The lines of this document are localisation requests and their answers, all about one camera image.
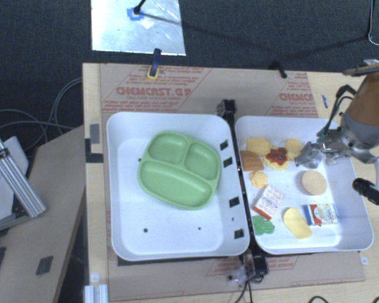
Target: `silver metal sheet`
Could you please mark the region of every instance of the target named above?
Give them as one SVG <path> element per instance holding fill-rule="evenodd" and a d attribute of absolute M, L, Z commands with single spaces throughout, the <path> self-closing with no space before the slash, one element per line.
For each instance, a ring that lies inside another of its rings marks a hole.
<path fill-rule="evenodd" d="M 185 56 L 178 0 L 92 0 L 92 49 L 95 51 Z"/>

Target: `green plate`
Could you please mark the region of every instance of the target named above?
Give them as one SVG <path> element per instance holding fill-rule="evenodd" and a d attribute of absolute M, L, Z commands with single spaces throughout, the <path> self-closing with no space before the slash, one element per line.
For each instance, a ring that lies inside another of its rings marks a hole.
<path fill-rule="evenodd" d="M 219 177 L 219 154 L 202 141 L 173 131 L 152 138 L 138 171 L 139 184 L 148 194 L 191 210 L 210 202 Z"/>

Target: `black fabric backdrop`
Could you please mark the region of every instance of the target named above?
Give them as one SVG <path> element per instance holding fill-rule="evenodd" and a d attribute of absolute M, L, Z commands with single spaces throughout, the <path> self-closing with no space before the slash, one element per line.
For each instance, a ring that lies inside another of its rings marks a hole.
<path fill-rule="evenodd" d="M 379 59 L 365 37 L 370 0 L 179 0 L 187 56 L 161 64 L 342 71 Z M 0 109 L 47 120 L 60 89 L 81 76 L 83 62 L 144 63 L 151 56 L 91 50 L 90 0 L 0 0 Z M 379 0 L 373 36 L 379 41 Z M 83 122 L 81 89 L 59 106 L 62 124 Z M 0 125 L 21 119 L 0 115 Z M 39 134 L 26 126 L 0 130 L 26 144 Z"/>

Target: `beige round disc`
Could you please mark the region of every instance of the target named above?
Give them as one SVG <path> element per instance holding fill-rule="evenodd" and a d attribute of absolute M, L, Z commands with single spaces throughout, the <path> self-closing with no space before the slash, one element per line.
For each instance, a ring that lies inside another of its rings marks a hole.
<path fill-rule="evenodd" d="M 322 195 L 327 189 L 327 182 L 321 173 L 307 170 L 302 175 L 302 186 L 311 195 Z"/>

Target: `cardboard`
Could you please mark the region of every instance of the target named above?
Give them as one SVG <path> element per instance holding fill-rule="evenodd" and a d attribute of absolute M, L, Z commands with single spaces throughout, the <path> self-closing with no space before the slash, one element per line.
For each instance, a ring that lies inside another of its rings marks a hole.
<path fill-rule="evenodd" d="M 102 139 L 115 112 L 213 114 L 224 98 L 236 100 L 236 118 L 251 116 L 317 117 L 307 74 L 250 69 L 161 66 L 159 78 L 146 78 L 148 66 L 100 65 Z M 238 257 L 130 264 L 117 258 L 110 243 L 107 147 L 104 187 L 107 205 L 108 279 L 111 302 L 237 291 L 227 276 L 241 263 Z M 269 274 L 253 289 L 298 287 L 365 279 L 357 252 L 331 252 L 267 259 Z"/>

